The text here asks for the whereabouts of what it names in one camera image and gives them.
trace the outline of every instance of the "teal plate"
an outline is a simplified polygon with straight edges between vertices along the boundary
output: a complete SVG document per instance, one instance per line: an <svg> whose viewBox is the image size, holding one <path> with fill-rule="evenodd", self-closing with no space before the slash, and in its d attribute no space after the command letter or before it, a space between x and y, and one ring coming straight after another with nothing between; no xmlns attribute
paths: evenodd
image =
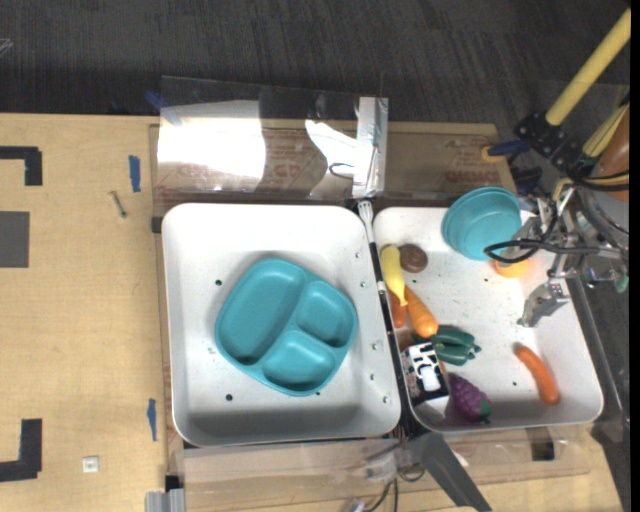
<svg viewBox="0 0 640 512"><path fill-rule="evenodd" d="M307 269L280 258L254 264L215 325L220 353L236 368L292 396L317 393L353 343L352 302Z"/></svg>

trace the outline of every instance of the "blue bowl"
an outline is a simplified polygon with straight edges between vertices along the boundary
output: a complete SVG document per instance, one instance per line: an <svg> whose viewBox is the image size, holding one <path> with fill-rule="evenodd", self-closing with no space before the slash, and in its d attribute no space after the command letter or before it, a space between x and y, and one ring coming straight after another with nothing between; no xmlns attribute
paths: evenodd
<svg viewBox="0 0 640 512"><path fill-rule="evenodd" d="M442 221L442 236L456 252L486 261L485 247L511 240L522 227L518 198L500 187L482 187L458 198Z"/></svg>
<svg viewBox="0 0 640 512"><path fill-rule="evenodd" d="M285 394L307 396L336 374L357 325L341 291L299 265L268 258L231 290L215 341L236 368Z"/></svg>

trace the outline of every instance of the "orange carrot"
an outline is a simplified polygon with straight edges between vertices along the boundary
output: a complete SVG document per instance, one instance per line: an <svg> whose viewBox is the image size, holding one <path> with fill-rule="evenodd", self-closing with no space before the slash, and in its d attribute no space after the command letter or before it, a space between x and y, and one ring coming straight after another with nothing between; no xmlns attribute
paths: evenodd
<svg viewBox="0 0 640 512"><path fill-rule="evenodd" d="M396 329L399 329L407 322L407 306L401 306L400 299L398 299L398 296L391 290L389 290L389 298L391 302L391 318L393 319L393 326Z"/></svg>
<svg viewBox="0 0 640 512"><path fill-rule="evenodd" d="M542 362L533 350L520 346L516 349L516 356L529 369L538 385L540 399L549 405L557 404L560 401L556 381L549 368Z"/></svg>
<svg viewBox="0 0 640 512"><path fill-rule="evenodd" d="M420 298L405 286L404 296L407 299L407 311L413 328L421 338L430 338L438 333L438 322L431 310Z"/></svg>

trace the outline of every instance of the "wooden surface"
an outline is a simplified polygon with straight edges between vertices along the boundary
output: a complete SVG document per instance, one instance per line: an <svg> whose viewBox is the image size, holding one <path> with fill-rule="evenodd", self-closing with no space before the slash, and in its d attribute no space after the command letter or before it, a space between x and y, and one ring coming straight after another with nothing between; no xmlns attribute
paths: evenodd
<svg viewBox="0 0 640 512"><path fill-rule="evenodd" d="M0 160L0 210L31 212L29 268L0 269L0 461L17 458L21 419L42 418L44 436L42 472L0 483L0 511L142 512L145 493L164 486L148 145L157 122L0 114L0 145L38 146L44 162L44 185L25 187L22 163ZM141 160L140 193L131 188L129 155ZM157 406L156 442L149 399ZM496 511L621 510L602 449L588 436L584 443L586 473L481 491ZM83 473L82 458L91 455L100 457L100 471ZM453 506L440 490L405 487L401 511ZM379 510L392 510L392 501ZM261 510L338 512L343 504Z"/></svg>

